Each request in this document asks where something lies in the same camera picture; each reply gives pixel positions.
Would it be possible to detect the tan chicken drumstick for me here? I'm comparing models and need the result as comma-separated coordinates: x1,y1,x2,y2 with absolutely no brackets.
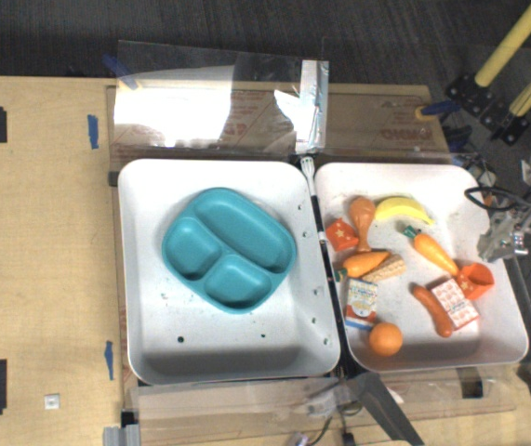
349,196,377,254

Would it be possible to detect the orange ball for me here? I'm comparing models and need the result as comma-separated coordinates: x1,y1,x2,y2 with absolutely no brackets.
368,321,405,358

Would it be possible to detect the orange sausage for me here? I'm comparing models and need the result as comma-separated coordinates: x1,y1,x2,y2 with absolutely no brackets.
411,283,455,338

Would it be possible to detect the orange carrot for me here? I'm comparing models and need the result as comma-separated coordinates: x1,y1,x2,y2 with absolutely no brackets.
402,224,460,277
334,250,392,282

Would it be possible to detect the white and blue carton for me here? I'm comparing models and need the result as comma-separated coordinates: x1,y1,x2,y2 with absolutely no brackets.
343,277,379,332

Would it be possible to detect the white and orange carton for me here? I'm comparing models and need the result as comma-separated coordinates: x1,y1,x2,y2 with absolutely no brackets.
431,278,481,332

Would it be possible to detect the yellow banana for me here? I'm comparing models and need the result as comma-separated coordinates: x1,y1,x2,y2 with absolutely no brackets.
374,195,435,226

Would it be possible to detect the blue divided plate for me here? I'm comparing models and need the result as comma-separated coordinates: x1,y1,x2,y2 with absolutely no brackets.
161,187,298,315

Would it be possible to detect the white plastic tray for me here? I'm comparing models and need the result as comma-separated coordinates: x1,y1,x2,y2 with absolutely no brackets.
313,162,530,374
116,158,342,386

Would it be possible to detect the orange packet with star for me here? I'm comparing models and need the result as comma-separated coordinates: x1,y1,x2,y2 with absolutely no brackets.
455,261,496,301
325,217,360,253

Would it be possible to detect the thin black and white rod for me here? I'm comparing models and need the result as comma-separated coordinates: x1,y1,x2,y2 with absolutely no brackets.
299,155,350,380

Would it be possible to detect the tan waffle wedge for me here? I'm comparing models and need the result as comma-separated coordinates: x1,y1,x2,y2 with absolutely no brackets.
362,254,407,283

